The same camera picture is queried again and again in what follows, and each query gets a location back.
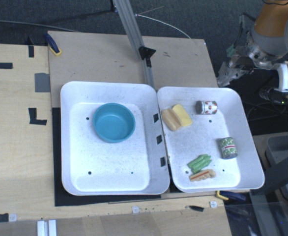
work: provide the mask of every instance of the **wooden board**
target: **wooden board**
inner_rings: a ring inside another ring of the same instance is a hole
[[[60,107],[61,87],[69,81],[145,83],[141,61],[126,35],[50,31],[62,54],[49,52],[52,107]],[[143,36],[151,58],[155,89],[217,87],[203,39]]]
[[[22,222],[131,214],[132,206],[154,214],[188,205],[210,209],[210,201],[223,208],[223,201],[214,196],[169,193],[154,201],[55,207],[51,97],[48,92],[35,92],[34,82],[35,73],[50,72],[48,48],[35,46],[34,51],[35,57],[29,58],[27,46],[0,44],[0,62],[13,63],[13,69],[0,69],[0,214],[14,213]],[[29,108],[36,108],[37,118],[47,124],[30,124]],[[226,213],[221,216],[220,211],[217,217],[228,224]]]
[[[0,223],[1,236],[37,236],[34,221]],[[57,220],[61,236],[231,236],[223,207]]]

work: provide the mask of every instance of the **black mat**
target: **black mat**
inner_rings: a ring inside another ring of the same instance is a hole
[[[61,181],[61,111],[52,108],[53,150],[55,171],[55,206],[80,206],[96,203],[119,202],[130,200],[159,199],[160,195],[106,195],[106,196],[74,196],[68,193]]]

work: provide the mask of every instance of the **hole in tray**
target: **hole in tray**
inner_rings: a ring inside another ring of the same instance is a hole
[[[165,157],[161,157],[160,158],[160,167],[163,167],[165,165],[166,165],[166,159],[165,159]]]
[[[158,114],[154,114],[154,123],[159,120]]]
[[[159,135],[156,137],[156,140],[157,140],[157,144],[160,144],[162,142],[162,135]]]

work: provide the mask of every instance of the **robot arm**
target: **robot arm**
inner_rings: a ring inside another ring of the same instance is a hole
[[[240,23],[244,24],[243,15]],[[225,87],[230,81],[254,70],[266,69],[276,70],[279,74],[280,83],[275,90],[288,93],[288,63],[277,62],[288,54],[288,0],[265,0],[248,32],[246,45],[234,44],[228,52],[230,60],[224,62],[218,72],[219,87]]]

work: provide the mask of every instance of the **blue bowl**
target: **blue bowl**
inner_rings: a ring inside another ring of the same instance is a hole
[[[134,132],[135,119],[131,111],[121,104],[107,103],[100,106],[93,116],[94,129],[107,143],[119,143]]]

